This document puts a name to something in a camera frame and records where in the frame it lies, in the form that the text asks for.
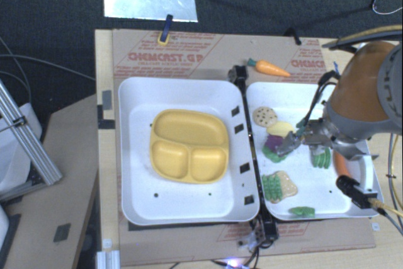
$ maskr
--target toy carrot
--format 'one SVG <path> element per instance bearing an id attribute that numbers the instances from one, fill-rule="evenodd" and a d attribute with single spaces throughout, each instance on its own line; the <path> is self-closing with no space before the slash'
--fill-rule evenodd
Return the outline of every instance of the toy carrot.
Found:
<path id="1" fill-rule="evenodd" d="M 249 59 L 247 62 L 248 66 L 254 66 L 256 70 L 260 73 L 264 74 L 269 74 L 269 75 L 276 75 L 276 76 L 290 76 L 290 73 L 288 73 L 286 70 L 283 70 L 282 68 L 269 63 L 267 60 L 252 60 Z"/>
<path id="2" fill-rule="evenodd" d="M 348 177 L 351 177 L 351 174 L 346 167 L 345 158 L 342 155 L 340 155 L 337 151 L 333 151 L 333 164 L 338 176 L 346 175 Z"/>

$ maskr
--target wire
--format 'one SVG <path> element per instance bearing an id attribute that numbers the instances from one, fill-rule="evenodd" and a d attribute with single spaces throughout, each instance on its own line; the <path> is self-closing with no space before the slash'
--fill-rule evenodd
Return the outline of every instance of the wire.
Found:
<path id="1" fill-rule="evenodd" d="M 270 242 L 265 241 L 260 245 L 260 248 L 261 249 L 268 249 L 273 245 L 273 243 L 274 243 L 274 241 L 270 241 Z"/>
<path id="2" fill-rule="evenodd" d="M 317 90 L 316 90 L 316 93 L 315 93 L 315 95 L 314 95 L 314 98 L 313 98 L 313 100 L 312 100 L 312 102 L 311 102 L 311 104 L 310 104 L 309 111 L 308 111 L 307 115 L 304 116 L 304 119 L 302 119 L 302 120 L 304 121 L 304 123 L 302 124 L 303 127 L 305 127 L 305 126 L 308 124 L 308 121 L 309 121 L 310 115 L 312 114 L 312 111 L 314 110 L 314 108 L 315 108 L 317 102 L 319 101 L 319 98 L 321 97 L 323 91 L 325 90 L 325 88 L 326 88 L 328 85 L 333 85 L 333 86 L 335 86 L 336 83 L 334 83 L 334 82 L 327 82 L 327 83 L 323 84 L 322 86 L 321 86 L 321 85 L 318 86 L 318 88 L 317 88 Z"/>
<path id="3" fill-rule="evenodd" d="M 396 229 L 400 232 L 401 235 L 403 235 L 403 229 L 401 227 L 399 227 L 399 225 L 396 223 L 395 220 L 393 220 L 393 218 L 385 212 L 385 217 L 396 227 Z"/>
<path id="4" fill-rule="evenodd" d="M 390 167 L 388 166 L 388 171 L 389 171 L 388 177 L 389 177 L 389 184 L 392 187 L 392 192 L 390 194 L 392 196 L 392 201 L 394 203 L 394 206 L 397 209 L 396 204 L 395 204 L 397 202 L 397 204 L 399 205 L 400 209 L 403 210 L 403 203 L 402 203 L 402 200 L 399 198 L 399 195 L 397 194 L 397 189 L 396 189 L 396 186 L 395 186 L 395 177 L 393 176 L 393 173 L 394 173 L 394 155 L 395 155 L 395 150 L 396 150 L 396 145 L 397 145 L 398 139 L 399 139 L 399 137 L 396 136 L 396 138 L 394 140 L 394 143 L 393 143 L 393 148 L 392 148 L 391 158 L 390 158 Z"/>
<path id="5" fill-rule="evenodd" d="M 379 214 L 386 217 L 390 221 L 390 223 L 392 223 L 396 227 L 396 229 L 400 232 L 400 234 L 403 235 L 403 229 L 401 227 L 399 227 L 399 225 L 396 223 L 396 221 L 393 220 L 393 218 L 391 218 L 391 216 L 388 213 L 386 213 L 386 211 L 384 209 L 377 209 L 377 211 Z"/>
<path id="6" fill-rule="evenodd" d="M 253 269 L 256 269 L 256 266 L 258 265 L 258 261 L 259 261 L 259 247 L 256 250 L 256 260 L 254 262 Z"/>
<path id="7" fill-rule="evenodd" d="M 17 80 L 18 82 L 21 83 L 21 85 L 26 89 L 26 91 L 28 92 L 28 94 L 30 93 L 30 89 L 28 88 L 28 86 L 25 84 L 25 82 L 23 80 L 21 80 L 18 76 L 15 76 L 14 74 L 8 73 L 8 72 L 4 72 L 4 71 L 0 71 L 0 74 L 12 77 L 13 79 Z"/>
<path id="8" fill-rule="evenodd" d="M 259 257 L 259 246 L 257 246 L 254 251 L 252 252 L 252 255 L 249 257 L 245 263 L 242 264 L 243 267 L 248 267 L 249 264 L 255 259 L 255 257 Z M 218 261 L 218 260 L 212 260 L 212 263 L 215 263 L 216 265 L 219 266 L 224 266 L 226 268 L 239 268 L 239 266 L 231 266 L 229 263 L 226 263 L 224 261 Z"/>
<path id="9" fill-rule="evenodd" d="M 377 0 L 373 0 L 373 3 L 372 3 L 372 11 L 373 11 L 375 14 L 383 14 L 383 15 L 385 15 L 385 14 L 394 14 L 394 13 L 397 13 L 398 11 L 402 10 L 402 8 L 403 8 L 403 7 L 400 7 L 400 8 L 398 8 L 398 9 L 396 9 L 396 10 L 393 10 L 393 11 L 391 11 L 391 12 L 389 12 L 389 13 L 381 13 L 380 11 L 377 11 L 377 5 L 375 4 L 376 1 L 377 1 Z"/>
<path id="10" fill-rule="evenodd" d="M 72 69 L 68 69 L 67 67 L 64 67 L 64 66 L 60 66 L 60 65 L 51 63 L 51 62 L 49 62 L 49 61 L 47 61 L 47 60 L 36 59 L 36 58 L 34 58 L 34 57 L 25 56 L 25 55 L 8 55 L 8 54 L 0 55 L 0 59 L 2 59 L 2 58 L 8 58 L 8 57 L 16 57 L 16 58 L 18 58 L 18 59 L 31 60 L 31 61 L 33 61 L 33 62 L 37 62 L 37 63 L 45 64 L 45 65 L 48 65 L 48 66 L 52 66 L 52 67 L 55 67 L 55 68 L 57 68 L 57 69 L 61 69 L 61 70 L 63 70 L 63 71 L 66 71 L 66 72 L 69 72 L 69 73 L 73 73 L 73 74 L 76 74 L 76 75 L 78 75 L 78 76 L 85 77 L 86 79 L 95 81 L 95 78 L 94 78 L 94 77 L 85 75 L 85 74 L 83 74 L 83 73 L 77 72 L 77 71 L 72 70 Z"/>
<path id="11" fill-rule="evenodd" d="M 176 266 L 178 266 L 180 264 L 180 262 L 175 263 L 171 268 L 169 269 L 174 269 Z"/>
<path id="12" fill-rule="evenodd" d="M 403 217 L 403 213 L 399 212 L 398 210 L 395 210 L 393 207 L 390 207 L 384 203 L 382 203 L 380 200 L 377 198 L 369 198 L 368 201 L 370 202 L 371 206 L 375 209 L 384 209 L 393 212 L 399 217 Z"/>
<path id="13" fill-rule="evenodd" d="M 18 62 L 16 56 L 14 55 L 14 53 L 11 51 L 11 49 L 7 46 L 6 42 L 1 38 L 0 36 L 0 42 L 3 44 L 3 46 L 6 48 L 7 52 L 9 53 L 9 55 L 13 58 L 15 64 L 18 66 L 18 69 L 20 70 L 21 74 L 24 77 L 25 80 L 25 85 L 28 89 L 28 101 L 31 102 L 32 99 L 32 95 L 31 95 L 31 86 L 30 86 L 30 82 L 28 81 L 28 78 L 23 70 L 23 68 L 21 67 L 20 63 Z"/>

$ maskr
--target cable connector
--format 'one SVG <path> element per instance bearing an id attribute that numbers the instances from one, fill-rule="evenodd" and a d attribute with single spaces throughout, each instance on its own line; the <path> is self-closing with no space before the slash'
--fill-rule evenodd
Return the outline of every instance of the cable connector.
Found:
<path id="1" fill-rule="evenodd" d="M 334 77 L 336 80 L 340 80 L 340 74 L 338 72 L 336 72 L 335 70 L 331 70 L 331 71 L 323 74 L 317 84 L 319 86 L 322 86 L 323 84 L 328 82 L 328 80 L 330 80 L 332 77 Z"/>
<path id="2" fill-rule="evenodd" d="M 369 199 L 374 199 L 378 196 L 377 192 L 364 191 L 360 187 L 360 183 L 346 175 L 342 175 L 337 179 L 336 186 L 343 194 L 350 197 L 351 201 L 360 209 L 371 209 L 373 205 Z"/>

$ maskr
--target table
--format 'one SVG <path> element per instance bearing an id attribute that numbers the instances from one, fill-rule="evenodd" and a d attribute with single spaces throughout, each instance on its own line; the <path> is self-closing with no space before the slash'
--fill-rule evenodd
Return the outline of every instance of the table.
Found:
<path id="1" fill-rule="evenodd" d="M 76 268 L 98 191 L 96 134 L 95 96 L 52 114 L 43 146 L 63 178 L 6 207 L 21 214 L 6 269 Z M 55 243 L 58 228 L 67 236 Z"/>
<path id="2" fill-rule="evenodd" d="M 259 42 L 254 37 L 251 37 L 251 43 Z M 234 52 L 237 49 L 237 36 L 232 35 L 232 43 L 226 43 L 228 52 Z M 292 38 L 267 37 L 265 41 L 272 40 L 273 42 L 283 42 L 283 46 L 291 46 Z M 326 43 L 330 40 L 320 39 L 319 43 Z M 96 31 L 96 70 L 97 70 L 97 100 L 98 106 L 101 107 L 99 113 L 102 116 L 102 121 L 105 123 L 104 127 L 98 132 L 99 139 L 99 180 L 100 180 L 100 197 L 101 197 L 101 235 L 103 239 L 103 251 L 112 251 L 120 249 L 120 234 L 119 234 L 119 215 L 118 215 L 118 182 L 116 169 L 116 143 L 115 143 L 115 130 L 114 127 L 108 127 L 108 124 L 113 123 L 115 120 L 115 111 L 113 105 L 108 105 L 108 108 L 102 109 L 104 106 L 105 98 L 107 101 L 114 102 L 115 85 L 113 84 L 114 76 L 114 63 L 113 63 L 113 32 L 110 30 Z M 323 50 L 324 62 L 326 69 L 333 68 L 333 61 L 336 59 L 340 71 L 342 71 L 346 63 L 350 60 L 351 54 L 335 51 L 329 52 Z M 222 59 L 231 61 L 231 57 Z M 232 58 L 231 64 L 239 64 L 239 58 L 235 55 Z M 216 76 L 220 68 L 214 67 L 211 69 L 202 70 L 198 75 L 207 72 Z M 221 67 L 224 70 L 224 75 L 228 70 L 227 67 Z M 265 80 L 265 77 L 254 71 L 250 72 L 249 82 Z M 375 169 L 378 177 L 380 178 L 381 188 L 384 194 L 386 204 L 391 204 L 389 197 L 389 189 L 387 188 L 387 178 L 384 174 L 387 172 L 386 159 L 387 159 L 387 146 L 389 142 L 388 135 L 376 135 L 369 142 L 370 151 L 373 154 L 379 154 L 380 157 L 374 162 Z M 397 174 L 402 172 L 402 154 L 401 154 L 401 140 L 397 148 L 396 155 L 396 170 Z M 402 190 L 402 180 L 399 178 L 398 188 Z M 378 268 L 389 267 L 397 268 L 403 262 L 403 255 L 400 252 L 403 246 L 403 239 L 395 228 L 383 217 L 375 217 L 370 220 L 374 228 L 379 227 L 379 231 L 375 231 L 376 248 L 359 249 L 345 251 L 330 251 L 321 253 L 300 253 L 297 255 L 276 255 L 261 257 L 258 267 L 268 268 L 271 267 L 298 267 L 298 268 Z M 155 269 L 168 269 L 172 265 L 172 261 L 168 259 L 165 262 L 171 264 L 154 264 L 144 266 L 125 266 L 124 268 L 155 268 Z M 194 263 L 181 263 L 178 268 L 194 268 Z M 200 261 L 197 267 L 201 269 L 216 268 L 217 266 L 210 261 Z"/>

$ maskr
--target black cable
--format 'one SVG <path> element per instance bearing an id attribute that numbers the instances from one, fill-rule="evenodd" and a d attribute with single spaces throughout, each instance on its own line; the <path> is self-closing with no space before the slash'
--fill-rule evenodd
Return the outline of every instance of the black cable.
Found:
<path id="1" fill-rule="evenodd" d="M 393 218 L 388 213 L 386 213 L 386 211 L 384 209 L 377 208 L 377 212 L 380 215 L 383 215 L 384 217 L 386 217 L 390 221 L 390 223 L 392 223 L 395 226 L 395 228 L 399 231 L 399 233 L 403 236 L 403 229 L 401 229 L 399 227 L 399 225 L 396 223 L 396 221 L 393 220 Z"/>
<path id="2" fill-rule="evenodd" d="M 180 264 L 180 262 L 175 263 L 171 268 L 169 269 L 174 269 L 176 266 L 178 266 Z"/>
<path id="3" fill-rule="evenodd" d="M 244 263 L 244 266 L 249 266 L 249 264 L 253 261 L 253 259 L 255 259 L 256 255 L 257 255 L 258 253 L 259 253 L 259 246 L 257 246 L 257 247 L 254 249 L 254 251 L 253 251 L 251 257 Z"/>
<path id="4" fill-rule="evenodd" d="M 15 80 L 17 80 L 25 89 L 26 92 L 28 93 L 28 99 L 29 99 L 29 95 L 30 95 L 30 89 L 29 87 L 25 84 L 25 82 L 23 80 L 21 80 L 18 76 L 15 76 L 14 74 L 8 73 L 8 72 L 4 72 L 4 71 L 0 71 L 0 74 L 3 74 L 5 76 L 9 76 Z"/>
<path id="5" fill-rule="evenodd" d="M 254 262 L 253 269 L 256 269 L 256 266 L 258 265 L 258 261 L 259 261 L 259 247 L 256 250 L 256 260 Z"/>
<path id="6" fill-rule="evenodd" d="M 9 53 L 9 56 L 11 58 L 13 58 L 14 63 L 17 65 L 18 69 L 20 70 L 21 74 L 24 77 L 25 80 L 25 85 L 28 89 L 28 101 L 31 102 L 32 99 L 32 95 L 31 95 L 31 86 L 30 86 L 30 82 L 28 81 L 28 78 L 25 74 L 24 69 L 21 67 L 20 63 L 17 60 L 17 55 L 14 55 L 14 53 L 11 51 L 11 49 L 7 46 L 6 42 L 0 37 L 0 42 L 3 44 L 3 46 L 6 48 L 7 52 Z"/>
<path id="7" fill-rule="evenodd" d="M 215 263 L 218 266 L 227 266 L 228 264 L 223 262 L 223 261 L 218 261 L 218 260 L 212 260 L 212 263 Z"/>
<path id="8" fill-rule="evenodd" d="M 52 66 L 52 67 L 55 67 L 55 68 L 57 68 L 57 69 L 61 69 L 61 70 L 65 71 L 65 72 L 73 73 L 73 74 L 76 74 L 76 75 L 78 75 L 78 76 L 85 77 L 86 79 L 90 79 L 90 80 L 92 80 L 92 81 L 95 81 L 95 78 L 94 78 L 94 77 L 85 75 L 85 74 L 83 74 L 83 73 L 77 72 L 77 71 L 72 70 L 72 69 L 68 69 L 67 67 L 60 66 L 60 65 L 58 65 L 58 64 L 54 64 L 54 63 L 48 62 L 47 60 L 36 59 L 36 58 L 34 58 L 34 57 L 25 56 L 25 55 L 11 55 L 11 54 L 10 54 L 10 55 L 9 55 L 9 54 L 2 54 L 2 55 L 0 55 L 0 59 L 2 59 L 2 58 L 5 58 L 5 59 L 6 59 L 6 58 L 10 58 L 10 57 L 14 57 L 14 58 L 18 58 L 18 59 L 31 60 L 31 61 L 33 61 L 33 62 L 37 62 L 37 63 L 45 64 L 45 65 L 48 65 L 48 66 Z"/>
<path id="9" fill-rule="evenodd" d="M 304 118 L 302 119 L 304 121 L 304 123 L 302 125 L 303 127 L 305 127 L 308 124 L 308 121 L 309 121 L 310 115 L 312 114 L 312 111 L 314 110 L 319 98 L 321 97 L 323 91 L 326 89 L 326 87 L 328 85 L 334 85 L 335 86 L 336 83 L 335 82 L 327 82 L 327 83 L 323 84 L 322 86 L 321 85 L 318 86 L 318 88 L 317 88 L 317 90 L 315 92 L 314 98 L 312 99 L 312 102 L 310 104 L 309 111 L 308 111 L 307 115 L 304 116 Z"/>
<path id="10" fill-rule="evenodd" d="M 274 241 L 265 241 L 260 245 L 260 248 L 261 249 L 268 249 L 273 245 L 273 243 L 274 243 Z"/>
<path id="11" fill-rule="evenodd" d="M 390 196 L 392 197 L 392 203 L 397 210 L 397 204 L 396 204 L 396 199 L 395 199 L 395 192 L 393 191 L 392 188 L 392 149 L 393 149 L 393 134 L 390 134 L 390 139 L 389 139 L 389 151 L 388 151 L 388 174 L 389 174 L 389 191 L 390 191 Z M 397 220 L 399 221 L 400 224 L 400 229 L 403 231 L 403 222 L 402 219 L 398 216 Z"/>

